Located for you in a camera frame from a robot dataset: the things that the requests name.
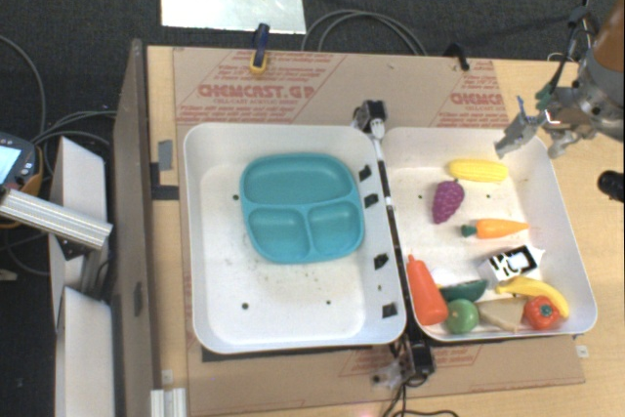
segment yellow banana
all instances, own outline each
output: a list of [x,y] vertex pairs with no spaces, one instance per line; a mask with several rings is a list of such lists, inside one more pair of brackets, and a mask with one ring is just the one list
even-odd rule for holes
[[554,287],[544,281],[528,278],[527,276],[515,276],[495,287],[497,294],[521,294],[523,296],[545,296],[558,308],[562,318],[568,318],[568,302],[564,296]]

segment yellow corn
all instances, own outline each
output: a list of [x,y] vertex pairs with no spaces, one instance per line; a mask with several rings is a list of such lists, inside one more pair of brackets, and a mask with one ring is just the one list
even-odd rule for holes
[[499,183],[508,177],[508,167],[492,160],[459,158],[447,164],[449,174],[456,179]]

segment wooden table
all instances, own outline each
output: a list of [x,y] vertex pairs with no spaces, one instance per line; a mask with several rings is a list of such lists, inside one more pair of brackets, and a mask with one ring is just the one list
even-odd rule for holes
[[[172,48],[148,50],[152,158],[157,156],[159,138],[176,137],[171,52]],[[517,110],[516,95],[521,95],[529,104],[533,103],[533,94],[550,79],[556,68],[555,63],[519,61],[495,61],[494,66],[511,115]],[[562,83],[570,82],[575,72],[576,66],[569,65]],[[540,134],[549,144],[546,135]],[[462,417],[625,415],[625,398],[622,396],[625,388],[623,204],[607,199],[597,189],[597,179],[604,170],[623,171],[622,155],[621,144],[599,136],[569,147],[565,156],[554,161],[562,197],[599,310],[596,326],[576,341],[582,354],[587,350],[588,357],[582,360],[587,382],[513,392],[413,398],[408,401],[408,409],[434,411],[449,408]],[[176,185],[176,168],[162,172],[161,183]],[[172,369],[175,374],[174,385],[184,387],[187,358],[182,259],[180,253],[169,251],[180,246],[179,202],[155,201],[153,211],[156,294],[152,300],[156,301],[158,311],[160,361],[163,368]],[[245,415],[362,417],[380,415],[386,406],[386,403],[363,403]]]

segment orange carrot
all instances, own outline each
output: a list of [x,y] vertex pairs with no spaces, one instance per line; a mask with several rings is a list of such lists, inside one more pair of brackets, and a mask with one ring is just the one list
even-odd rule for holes
[[460,231],[463,236],[475,234],[478,238],[501,238],[523,229],[528,229],[528,223],[508,221],[507,219],[479,219],[475,226],[462,225]]
[[419,323],[427,326],[445,321],[449,315],[447,303],[442,298],[426,264],[408,256],[407,272],[412,305]]

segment teal divided plate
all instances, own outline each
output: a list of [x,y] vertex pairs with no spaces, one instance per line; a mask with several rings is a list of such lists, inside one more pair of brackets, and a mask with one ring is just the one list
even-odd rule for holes
[[364,218],[354,177],[320,153],[265,156],[240,181],[245,227],[254,248],[281,264],[347,256],[362,241]]

